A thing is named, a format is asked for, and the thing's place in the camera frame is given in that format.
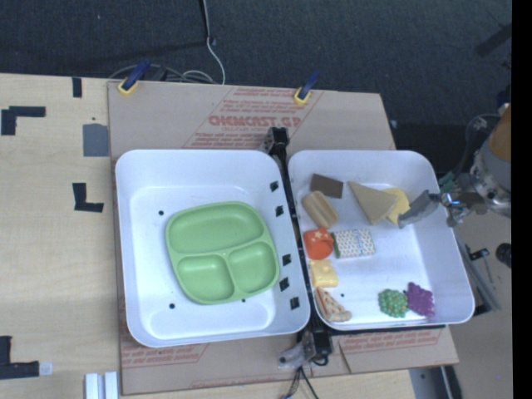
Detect pizza slice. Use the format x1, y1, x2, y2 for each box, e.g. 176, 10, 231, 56
313, 286, 353, 323

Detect orange round toy with star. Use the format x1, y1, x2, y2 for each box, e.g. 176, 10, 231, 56
302, 227, 335, 262

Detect purple grapes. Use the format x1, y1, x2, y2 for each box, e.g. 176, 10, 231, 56
405, 281, 436, 318

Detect tan hot dog bun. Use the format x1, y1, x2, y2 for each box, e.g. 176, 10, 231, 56
300, 190, 339, 230

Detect white patterned carton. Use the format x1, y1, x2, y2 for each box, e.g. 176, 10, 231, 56
332, 228, 377, 260

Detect yellow butter block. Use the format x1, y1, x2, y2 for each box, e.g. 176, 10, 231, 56
309, 259, 339, 289

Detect yellow cheese wedge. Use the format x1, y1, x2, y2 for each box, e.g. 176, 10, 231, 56
381, 186, 412, 226

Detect black block with thin wires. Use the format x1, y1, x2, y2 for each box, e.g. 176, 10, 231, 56
306, 328, 334, 357
264, 126, 290, 157

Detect brown square biscuit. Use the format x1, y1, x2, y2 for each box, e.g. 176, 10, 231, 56
308, 173, 345, 200

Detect green divided plate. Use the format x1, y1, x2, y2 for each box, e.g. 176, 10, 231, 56
165, 200, 281, 306

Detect tan triangular sandwich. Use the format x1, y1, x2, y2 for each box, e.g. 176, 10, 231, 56
347, 180, 399, 226

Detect thin black and white rod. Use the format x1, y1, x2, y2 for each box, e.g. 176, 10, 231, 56
275, 140, 318, 370

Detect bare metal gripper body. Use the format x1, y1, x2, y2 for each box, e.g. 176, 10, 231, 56
440, 174, 513, 224

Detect white plastic tray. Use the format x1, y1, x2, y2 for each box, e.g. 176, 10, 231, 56
114, 148, 312, 348
287, 149, 476, 332

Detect brown cardboard board red print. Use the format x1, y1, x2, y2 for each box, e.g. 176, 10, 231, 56
106, 80, 461, 397

